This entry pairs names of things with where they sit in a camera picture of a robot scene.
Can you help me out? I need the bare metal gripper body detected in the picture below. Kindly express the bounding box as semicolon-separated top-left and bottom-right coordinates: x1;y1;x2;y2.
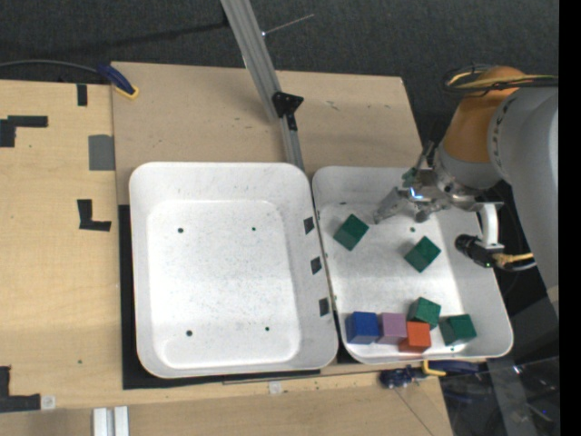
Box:
399;169;482;213

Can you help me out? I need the green cube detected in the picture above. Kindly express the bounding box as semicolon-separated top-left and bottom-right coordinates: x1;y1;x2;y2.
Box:
438;313;478;348
406;296;443;332
403;235;443;274
332;213;370;252

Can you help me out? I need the white plastic tray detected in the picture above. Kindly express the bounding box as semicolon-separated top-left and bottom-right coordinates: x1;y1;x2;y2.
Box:
128;161;340;380
310;165;515;366

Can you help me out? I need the purple cube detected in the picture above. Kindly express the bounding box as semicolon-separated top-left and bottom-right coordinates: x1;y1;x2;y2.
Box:
376;312;409;346

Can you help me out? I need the orange cube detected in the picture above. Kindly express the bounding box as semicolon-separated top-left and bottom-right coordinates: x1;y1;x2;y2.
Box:
398;320;433;354

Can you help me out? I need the blue cube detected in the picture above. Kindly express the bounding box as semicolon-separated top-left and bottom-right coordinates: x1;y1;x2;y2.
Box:
344;311;381;346

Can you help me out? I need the pale wood board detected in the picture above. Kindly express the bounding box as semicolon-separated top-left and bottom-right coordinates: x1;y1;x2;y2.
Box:
110;61;450;409

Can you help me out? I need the black cylinder on white bracket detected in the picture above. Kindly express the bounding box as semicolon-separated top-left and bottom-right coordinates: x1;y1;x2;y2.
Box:
454;201;507;270

